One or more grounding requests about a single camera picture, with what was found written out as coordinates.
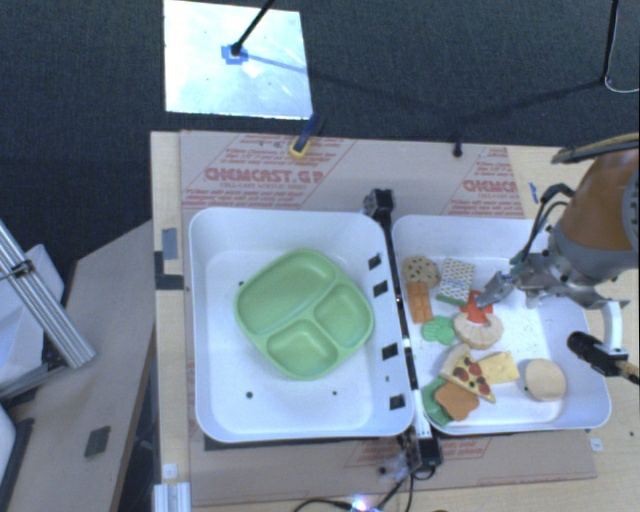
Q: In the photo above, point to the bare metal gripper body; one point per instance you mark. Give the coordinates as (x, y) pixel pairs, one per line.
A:
(547, 281)

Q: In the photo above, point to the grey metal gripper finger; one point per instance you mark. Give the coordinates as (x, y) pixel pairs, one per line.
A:
(487, 299)
(497, 281)

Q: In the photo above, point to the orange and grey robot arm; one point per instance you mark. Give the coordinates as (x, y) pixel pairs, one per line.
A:
(597, 210)

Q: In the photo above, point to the red and orange toy food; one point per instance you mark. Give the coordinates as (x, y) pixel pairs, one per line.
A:
(475, 314)

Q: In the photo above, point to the beige round pie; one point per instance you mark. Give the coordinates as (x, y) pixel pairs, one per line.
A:
(480, 332)

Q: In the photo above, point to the white patterned carton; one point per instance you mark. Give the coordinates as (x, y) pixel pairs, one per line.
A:
(456, 280)

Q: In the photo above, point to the white plastic tray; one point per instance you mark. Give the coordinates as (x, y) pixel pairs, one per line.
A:
(540, 325)
(225, 400)

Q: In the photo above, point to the green broccoli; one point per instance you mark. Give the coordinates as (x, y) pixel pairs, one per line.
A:
(437, 331)

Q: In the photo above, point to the orange waffle biscuit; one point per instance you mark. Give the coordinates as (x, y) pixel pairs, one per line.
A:
(419, 302)

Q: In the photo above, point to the yellow cheese wedge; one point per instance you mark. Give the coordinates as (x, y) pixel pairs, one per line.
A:
(502, 367)

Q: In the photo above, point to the brown chocolate chip cookie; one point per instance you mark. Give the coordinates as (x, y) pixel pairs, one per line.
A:
(420, 271)

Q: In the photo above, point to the pizza slice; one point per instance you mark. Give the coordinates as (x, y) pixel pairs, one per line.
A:
(467, 375)

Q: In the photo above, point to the thin black and white rod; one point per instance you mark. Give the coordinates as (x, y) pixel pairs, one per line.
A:
(400, 300)

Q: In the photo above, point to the beige bread bun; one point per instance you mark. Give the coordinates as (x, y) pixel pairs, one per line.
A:
(545, 380)

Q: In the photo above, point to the orange toast slice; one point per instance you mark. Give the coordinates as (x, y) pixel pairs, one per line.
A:
(456, 402)

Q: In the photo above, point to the green lettuce leaf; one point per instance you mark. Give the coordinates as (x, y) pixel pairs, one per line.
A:
(431, 405)

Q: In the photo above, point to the brown cardboard board red print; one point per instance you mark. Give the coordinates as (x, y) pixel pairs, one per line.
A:
(420, 175)

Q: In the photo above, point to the green divided plate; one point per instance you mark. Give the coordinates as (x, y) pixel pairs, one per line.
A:
(285, 295)

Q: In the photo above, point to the black cylinder on white bracket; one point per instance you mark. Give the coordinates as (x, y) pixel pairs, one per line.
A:
(595, 352)

